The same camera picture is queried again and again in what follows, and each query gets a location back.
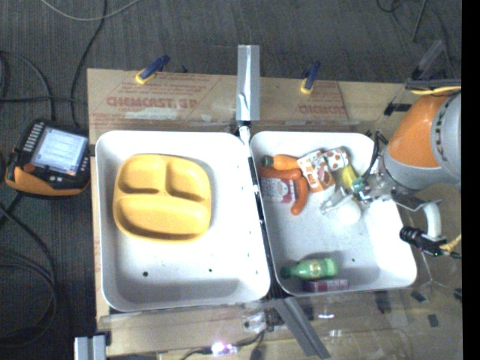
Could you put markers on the orange carrot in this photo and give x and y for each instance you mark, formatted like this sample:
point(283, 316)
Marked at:
point(287, 161)

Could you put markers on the white plastic tray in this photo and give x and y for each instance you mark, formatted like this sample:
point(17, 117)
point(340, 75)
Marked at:
point(337, 242)
point(180, 268)

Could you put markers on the brown cardboard board red print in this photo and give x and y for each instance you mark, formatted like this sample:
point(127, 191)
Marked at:
point(168, 99)

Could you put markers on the white and pink carton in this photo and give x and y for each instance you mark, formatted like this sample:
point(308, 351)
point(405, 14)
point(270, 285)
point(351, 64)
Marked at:
point(275, 190)

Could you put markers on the white egg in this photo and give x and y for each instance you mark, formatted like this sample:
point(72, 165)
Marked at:
point(348, 213)

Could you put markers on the white can with orange dots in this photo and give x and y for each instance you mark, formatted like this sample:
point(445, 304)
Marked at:
point(336, 158)

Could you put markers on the black cylinder on white bracket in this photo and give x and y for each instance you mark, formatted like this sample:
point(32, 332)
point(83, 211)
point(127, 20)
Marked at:
point(431, 219)

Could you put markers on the yellow banana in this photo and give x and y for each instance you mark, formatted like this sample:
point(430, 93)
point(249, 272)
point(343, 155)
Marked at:
point(348, 176)

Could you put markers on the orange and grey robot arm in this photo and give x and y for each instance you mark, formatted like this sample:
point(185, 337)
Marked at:
point(416, 141)

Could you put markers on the green bottle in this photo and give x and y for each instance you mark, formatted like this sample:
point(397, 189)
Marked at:
point(315, 269)

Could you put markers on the orange and white carton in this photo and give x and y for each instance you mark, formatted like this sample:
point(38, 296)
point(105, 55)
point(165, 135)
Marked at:
point(317, 173)

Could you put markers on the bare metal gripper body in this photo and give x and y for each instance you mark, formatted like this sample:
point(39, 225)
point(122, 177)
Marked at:
point(375, 186)

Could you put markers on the yellow divided plate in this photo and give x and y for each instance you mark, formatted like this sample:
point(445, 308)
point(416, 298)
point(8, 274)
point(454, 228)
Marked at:
point(161, 197)

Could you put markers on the purple box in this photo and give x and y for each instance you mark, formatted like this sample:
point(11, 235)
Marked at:
point(325, 285)

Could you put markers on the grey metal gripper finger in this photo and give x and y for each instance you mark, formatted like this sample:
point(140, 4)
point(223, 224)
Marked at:
point(342, 191)
point(333, 204)

